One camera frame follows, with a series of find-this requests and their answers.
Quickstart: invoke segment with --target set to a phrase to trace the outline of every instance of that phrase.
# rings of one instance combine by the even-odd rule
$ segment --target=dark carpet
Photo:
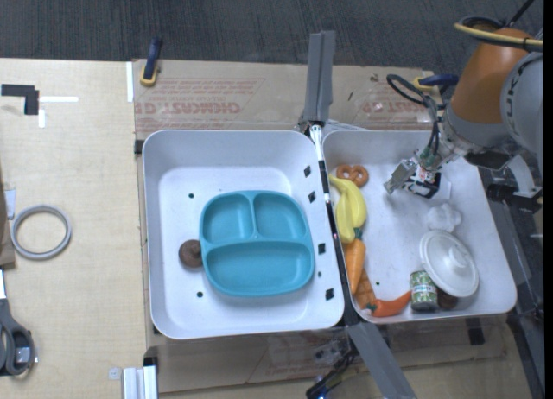
[[[336,30],[336,65],[460,73],[475,41],[464,16],[511,18],[525,0],[0,0],[0,56],[307,62],[308,36]],[[517,27],[543,26],[536,0]]]

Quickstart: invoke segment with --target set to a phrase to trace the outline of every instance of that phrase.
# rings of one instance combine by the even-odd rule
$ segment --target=can
[[[411,308],[417,312],[434,312],[438,305],[438,289],[424,270],[410,275]]]

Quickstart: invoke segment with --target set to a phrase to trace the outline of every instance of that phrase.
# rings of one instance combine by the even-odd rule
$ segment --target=blue divided plate
[[[207,279],[232,296],[282,295],[303,287],[315,270],[308,222],[288,195],[223,193],[200,216]]]

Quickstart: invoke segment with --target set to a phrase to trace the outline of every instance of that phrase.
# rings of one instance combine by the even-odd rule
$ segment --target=orange carrot
[[[385,316],[400,314],[401,311],[407,307],[410,300],[411,292],[408,291],[392,301],[382,301],[381,299],[377,299],[374,304],[367,305],[367,308],[372,310],[372,316],[384,318]]]
[[[354,296],[359,307],[361,308],[366,308],[369,304],[373,305],[377,301],[377,296],[374,294],[371,281],[369,280],[369,275],[366,273],[365,269],[361,272],[359,285],[357,286]]]
[[[361,274],[365,269],[366,247],[358,237],[346,245],[344,257],[346,259],[347,279],[349,279],[352,293],[357,291]]]

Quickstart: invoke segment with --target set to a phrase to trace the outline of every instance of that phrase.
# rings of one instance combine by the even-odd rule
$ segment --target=pot lid
[[[479,276],[467,247],[446,231],[425,233],[420,243],[423,267],[435,285],[450,295],[466,297],[478,288]]]

